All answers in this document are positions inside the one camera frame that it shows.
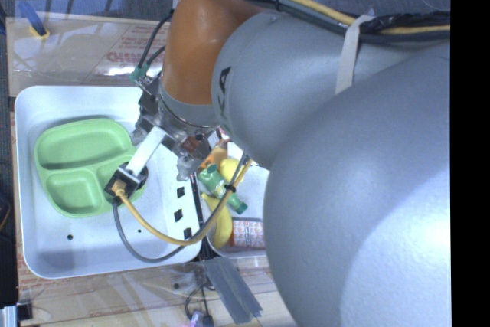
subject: hole in tray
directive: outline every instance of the hole in tray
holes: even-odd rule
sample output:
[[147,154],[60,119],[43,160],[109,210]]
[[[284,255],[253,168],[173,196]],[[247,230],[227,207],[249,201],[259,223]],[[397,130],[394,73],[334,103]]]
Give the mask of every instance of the hole in tray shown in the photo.
[[187,240],[191,236],[192,236],[192,229],[189,227],[187,229],[184,229],[184,239]]
[[184,217],[184,215],[182,214],[182,209],[180,208],[174,213],[175,222],[179,222],[182,217]]

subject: black cable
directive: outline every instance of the black cable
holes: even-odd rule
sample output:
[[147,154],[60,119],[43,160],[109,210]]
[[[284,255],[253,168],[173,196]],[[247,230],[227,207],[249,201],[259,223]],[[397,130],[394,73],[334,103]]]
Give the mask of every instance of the black cable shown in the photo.
[[1,3],[0,3],[0,24],[3,25],[4,28],[7,26],[7,13],[3,9]]
[[[308,23],[316,25],[320,28],[330,30],[337,34],[344,35],[347,31],[347,27],[339,24],[337,21],[326,21],[316,17],[308,12],[303,11],[297,7],[287,5],[283,3],[283,0],[245,0],[256,4],[260,7],[277,8],[280,5],[280,11],[286,12],[293,17],[302,19]],[[440,18],[434,18],[432,25],[445,25],[446,21],[442,21]],[[394,42],[404,41],[427,41],[427,40],[442,40],[450,37],[449,31],[427,31],[420,33],[410,34],[377,34],[375,33],[361,33],[360,41],[371,44],[389,44]]]
[[150,51],[150,48],[152,47],[152,44],[153,44],[153,40],[155,40],[155,37],[158,33],[158,31],[160,30],[160,28],[163,26],[163,24],[168,21],[171,17],[172,17],[172,14],[174,13],[174,9],[172,8],[170,10],[170,12],[168,13],[168,15],[163,18],[156,26],[155,26],[155,29],[153,29],[153,32],[152,32],[152,35],[150,36],[150,38],[148,39],[148,42],[146,43],[146,48],[145,50],[143,51],[143,55],[141,56],[141,59],[139,60],[139,63],[138,63],[138,68],[141,68],[143,67],[143,64],[145,63],[145,60],[146,60],[146,57],[148,56],[148,52]]
[[209,280],[204,284],[204,287],[207,290],[210,290],[211,292],[215,292],[216,291],[216,289],[214,288],[214,286],[211,285],[211,281],[209,281]]
[[192,315],[191,315],[191,312],[189,311],[189,304],[191,303],[191,300],[192,300],[192,297],[195,296],[195,294],[201,290],[201,288],[204,286],[204,284],[202,283],[201,285],[199,285],[197,288],[195,288],[194,290],[192,290],[191,294],[188,295],[187,299],[185,299],[185,303],[184,303],[184,311],[185,311],[185,315],[187,315],[187,317],[189,318],[189,320],[192,320]]
[[449,25],[451,13],[447,11],[434,11],[429,14],[393,14],[384,17],[376,17],[359,25],[361,34],[372,34],[387,28],[424,27],[435,25]]
[[206,309],[206,315],[209,315],[209,309],[207,308],[206,295],[204,294],[204,284],[201,286],[202,299],[204,300],[204,309]]
[[143,255],[140,255],[135,251],[133,247],[131,247],[131,244],[128,242],[128,239],[126,238],[126,235],[124,234],[123,227],[121,226],[121,220],[119,219],[119,212],[117,210],[117,200],[114,199],[113,202],[113,213],[114,213],[114,221],[116,222],[116,227],[117,227],[117,232],[119,233],[119,237],[121,237],[121,241],[126,247],[126,249],[138,260],[141,260],[142,262],[145,263],[160,263],[163,262],[164,260],[170,259],[177,253],[179,253],[181,250],[183,250],[185,247],[180,246],[179,248],[176,248],[173,250],[171,253],[168,253],[167,255],[164,255],[162,257],[156,257],[156,258],[149,258],[149,257],[144,257]]
[[147,61],[146,63],[148,65],[152,64],[152,62],[154,61],[154,59],[156,59],[163,51],[165,50],[165,45],[163,47],[161,47],[160,49],[158,49]]

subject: yellow banana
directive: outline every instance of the yellow banana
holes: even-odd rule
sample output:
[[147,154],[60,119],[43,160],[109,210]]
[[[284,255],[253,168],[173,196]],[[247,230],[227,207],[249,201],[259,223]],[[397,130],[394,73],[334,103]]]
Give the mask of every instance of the yellow banana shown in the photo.
[[226,179],[226,181],[231,181],[235,171],[237,170],[238,164],[240,161],[237,159],[224,159],[220,162],[219,172]]
[[[206,195],[204,192],[201,193],[201,197],[206,201],[211,211],[214,211],[217,204],[220,203],[219,199],[212,198]],[[225,245],[230,239],[231,232],[233,231],[233,223],[231,221],[231,215],[228,208],[224,208],[220,215],[218,215],[216,221],[216,232],[214,234],[213,245],[215,248],[219,249]]]

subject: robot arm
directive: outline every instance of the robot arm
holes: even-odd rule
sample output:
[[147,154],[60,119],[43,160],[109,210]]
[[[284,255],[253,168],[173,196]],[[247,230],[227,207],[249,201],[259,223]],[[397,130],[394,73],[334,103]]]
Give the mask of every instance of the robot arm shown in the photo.
[[336,94],[352,18],[288,2],[180,0],[135,137],[164,130],[185,180],[219,125],[270,170],[267,254],[299,325],[448,325],[449,29],[364,36]]

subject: green divided plate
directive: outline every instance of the green divided plate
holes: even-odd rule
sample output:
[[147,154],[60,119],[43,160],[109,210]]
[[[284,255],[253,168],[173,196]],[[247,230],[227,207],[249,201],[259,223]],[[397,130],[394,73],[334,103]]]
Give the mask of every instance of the green divided plate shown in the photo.
[[[88,119],[44,131],[34,159],[47,197],[68,217],[91,217],[112,210],[103,188],[136,151],[126,129],[111,119]],[[137,199],[138,190],[132,197]]]

